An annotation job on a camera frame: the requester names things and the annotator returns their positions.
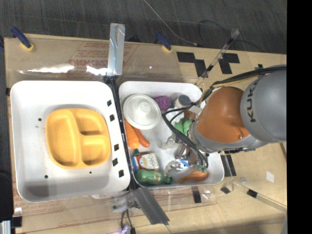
orange carrot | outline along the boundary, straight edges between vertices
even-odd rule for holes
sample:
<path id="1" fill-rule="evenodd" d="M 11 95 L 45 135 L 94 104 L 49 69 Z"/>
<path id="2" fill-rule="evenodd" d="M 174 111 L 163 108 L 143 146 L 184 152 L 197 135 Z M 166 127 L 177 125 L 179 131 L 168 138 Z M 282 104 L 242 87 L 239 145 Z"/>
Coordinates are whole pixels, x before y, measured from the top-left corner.
<path id="1" fill-rule="evenodd" d="M 128 145 L 132 149 L 138 148 L 139 145 L 140 145 L 138 137 L 137 137 L 136 133 L 134 132 L 134 130 L 133 130 L 132 126 L 130 125 L 130 123 L 127 122 L 126 120 L 125 120 L 125 129 L 126 129 Z"/>
<path id="2" fill-rule="evenodd" d="M 141 133 L 140 129 L 138 128 L 135 128 L 133 126 L 133 130 L 135 131 L 136 133 L 136 136 L 140 142 L 140 144 L 144 147 L 149 147 L 150 146 L 150 142 L 143 136 L 143 134 Z"/>

white lid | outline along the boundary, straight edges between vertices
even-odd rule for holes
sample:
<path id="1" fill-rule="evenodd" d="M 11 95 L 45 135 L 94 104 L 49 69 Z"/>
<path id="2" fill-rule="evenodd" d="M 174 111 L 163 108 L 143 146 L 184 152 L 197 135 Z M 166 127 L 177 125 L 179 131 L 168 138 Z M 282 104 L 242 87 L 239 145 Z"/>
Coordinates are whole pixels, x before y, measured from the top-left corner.
<path id="1" fill-rule="evenodd" d="M 123 115 L 134 127 L 147 130 L 160 121 L 160 108 L 149 96 L 135 94 L 129 96 L 123 104 Z"/>

yellow clamp tip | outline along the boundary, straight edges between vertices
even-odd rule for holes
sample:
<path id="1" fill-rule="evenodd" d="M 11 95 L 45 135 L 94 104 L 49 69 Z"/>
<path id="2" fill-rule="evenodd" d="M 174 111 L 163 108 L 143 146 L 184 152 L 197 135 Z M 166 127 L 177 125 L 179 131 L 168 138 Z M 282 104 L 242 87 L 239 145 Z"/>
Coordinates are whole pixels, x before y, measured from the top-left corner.
<path id="1" fill-rule="evenodd" d="M 173 48 L 171 48 L 171 50 L 169 50 L 164 45 L 161 48 L 162 48 L 163 51 L 165 51 L 168 54 L 170 54 L 173 51 Z"/>
<path id="2" fill-rule="evenodd" d="M 22 44 L 21 42 L 19 43 L 19 45 L 26 51 L 30 52 L 33 50 L 34 45 L 32 43 L 30 43 L 30 48 L 27 48 L 24 44 Z"/>

green bottle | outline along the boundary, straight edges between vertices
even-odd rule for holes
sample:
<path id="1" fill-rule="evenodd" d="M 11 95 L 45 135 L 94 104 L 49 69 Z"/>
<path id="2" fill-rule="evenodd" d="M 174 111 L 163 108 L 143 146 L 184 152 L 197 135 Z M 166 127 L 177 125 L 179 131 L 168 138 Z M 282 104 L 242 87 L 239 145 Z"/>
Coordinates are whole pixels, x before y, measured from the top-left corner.
<path id="1" fill-rule="evenodd" d="M 172 177 L 164 176 L 157 171 L 147 171 L 139 169 L 136 173 L 136 180 L 140 184 L 160 185 L 160 184 L 171 184 Z"/>

white paper piece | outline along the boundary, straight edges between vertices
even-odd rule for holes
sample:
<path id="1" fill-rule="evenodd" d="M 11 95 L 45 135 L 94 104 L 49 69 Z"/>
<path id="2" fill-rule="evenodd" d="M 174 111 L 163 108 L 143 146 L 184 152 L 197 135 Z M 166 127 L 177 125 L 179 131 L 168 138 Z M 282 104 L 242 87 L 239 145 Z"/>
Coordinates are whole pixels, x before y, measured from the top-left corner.
<path id="1" fill-rule="evenodd" d="M 269 182 L 274 183 L 274 174 L 270 173 L 267 171 L 267 174 L 265 176 L 266 180 L 268 180 Z"/>

